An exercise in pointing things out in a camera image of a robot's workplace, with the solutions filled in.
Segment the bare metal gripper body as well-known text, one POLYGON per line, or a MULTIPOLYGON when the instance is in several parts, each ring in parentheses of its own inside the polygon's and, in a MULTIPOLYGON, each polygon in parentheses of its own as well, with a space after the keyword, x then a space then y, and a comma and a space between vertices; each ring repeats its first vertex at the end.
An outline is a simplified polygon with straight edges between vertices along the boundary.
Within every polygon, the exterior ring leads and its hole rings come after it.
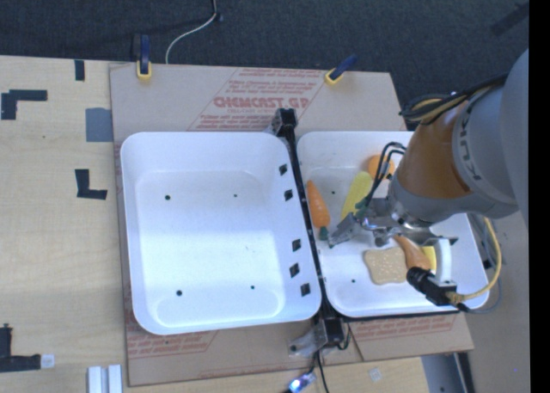
POLYGON ((414 234, 419 236, 430 231, 431 224, 413 216, 405 207, 390 198, 374 198, 358 211, 361 225, 377 236, 414 234))

